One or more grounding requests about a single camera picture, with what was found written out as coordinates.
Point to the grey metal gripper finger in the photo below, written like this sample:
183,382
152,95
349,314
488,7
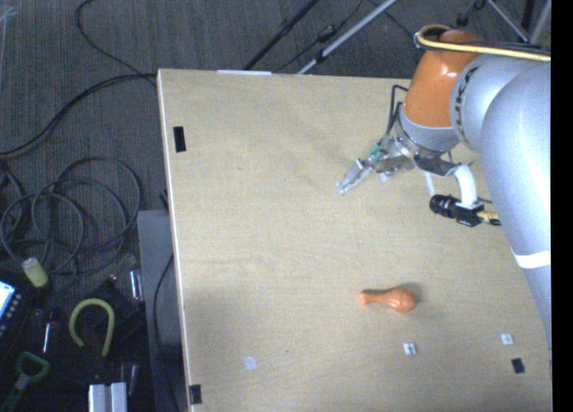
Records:
353,177

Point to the yellow-green curved tube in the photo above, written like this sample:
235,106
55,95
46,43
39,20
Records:
107,325

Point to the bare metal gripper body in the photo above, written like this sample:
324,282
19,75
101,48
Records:
396,157

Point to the pale wood board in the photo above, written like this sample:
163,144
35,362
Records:
277,222

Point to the pale yellow small bottle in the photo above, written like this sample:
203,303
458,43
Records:
35,272

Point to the black cylinder on white bracket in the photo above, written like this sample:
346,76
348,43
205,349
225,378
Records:
465,186

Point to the grey metal tripod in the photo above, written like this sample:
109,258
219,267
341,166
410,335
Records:
380,7

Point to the orange toy chicken drumstick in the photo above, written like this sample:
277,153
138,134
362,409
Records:
396,299

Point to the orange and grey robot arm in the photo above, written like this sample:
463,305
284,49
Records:
510,132

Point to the black stand pole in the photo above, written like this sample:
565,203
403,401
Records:
304,11

